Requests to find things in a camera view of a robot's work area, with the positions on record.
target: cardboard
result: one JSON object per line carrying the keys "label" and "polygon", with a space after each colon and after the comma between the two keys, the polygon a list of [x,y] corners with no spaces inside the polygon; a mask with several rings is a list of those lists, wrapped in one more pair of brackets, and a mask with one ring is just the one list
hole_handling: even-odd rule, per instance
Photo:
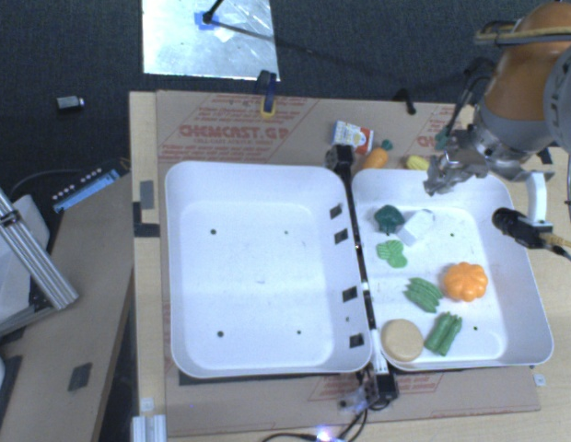
{"label": "cardboard", "polygon": [[[355,375],[208,382],[180,374],[169,352],[167,238],[161,188],[169,168],[185,159],[320,165],[331,146],[332,125],[340,119],[374,130],[377,144],[389,139],[394,148],[387,168],[401,168],[409,155],[433,154],[434,135],[452,113],[449,105],[428,103],[417,104],[417,113],[411,116],[405,105],[395,102],[278,97],[275,116],[264,119],[259,113],[260,102],[261,97],[250,95],[161,91],[156,95],[157,145],[133,144],[149,163],[157,157],[157,178],[143,174],[134,178],[134,184],[153,181],[159,192],[155,210],[160,224],[164,413],[169,436],[344,424],[353,415],[340,411],[338,401],[357,387]],[[360,168],[362,161],[358,156],[354,169]],[[371,414],[370,421],[540,409],[527,367],[405,374],[398,376],[398,384],[400,398],[386,411]]]}

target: orange pumpkin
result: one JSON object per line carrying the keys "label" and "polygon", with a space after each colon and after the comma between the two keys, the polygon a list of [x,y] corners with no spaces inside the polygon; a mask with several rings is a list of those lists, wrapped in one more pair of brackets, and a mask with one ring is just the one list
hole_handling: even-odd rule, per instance
{"label": "orange pumpkin", "polygon": [[449,267],[443,283],[450,297],[473,301],[486,293],[488,277],[481,265],[460,262]]}

